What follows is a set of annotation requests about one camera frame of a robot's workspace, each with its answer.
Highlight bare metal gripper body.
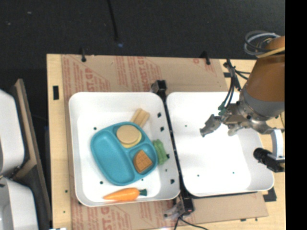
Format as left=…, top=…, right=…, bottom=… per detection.
left=220, top=102, right=276, bottom=135

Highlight white plastic tray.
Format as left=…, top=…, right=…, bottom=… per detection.
left=165, top=91, right=275, bottom=198
left=68, top=92, right=181, bottom=207

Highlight green toy vegetable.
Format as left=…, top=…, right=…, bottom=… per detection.
left=153, top=139, right=169, bottom=165

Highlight tan bread sticks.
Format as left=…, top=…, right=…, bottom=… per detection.
left=130, top=108, right=151, bottom=128

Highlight brown cardboard board red print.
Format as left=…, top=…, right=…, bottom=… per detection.
left=61, top=54, right=269, bottom=230

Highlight brown waffle piece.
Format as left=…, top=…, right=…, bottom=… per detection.
left=133, top=149, right=154, bottom=173

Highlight round tan biscuit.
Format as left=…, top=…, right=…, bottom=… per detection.
left=116, top=125, right=142, bottom=149

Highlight blue divided plate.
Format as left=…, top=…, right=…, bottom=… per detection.
left=90, top=121, right=159, bottom=186

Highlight orange carrot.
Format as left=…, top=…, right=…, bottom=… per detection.
left=103, top=187, right=148, bottom=201

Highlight black cylinder on white bracket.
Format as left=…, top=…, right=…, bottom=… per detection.
left=253, top=128, right=285, bottom=173

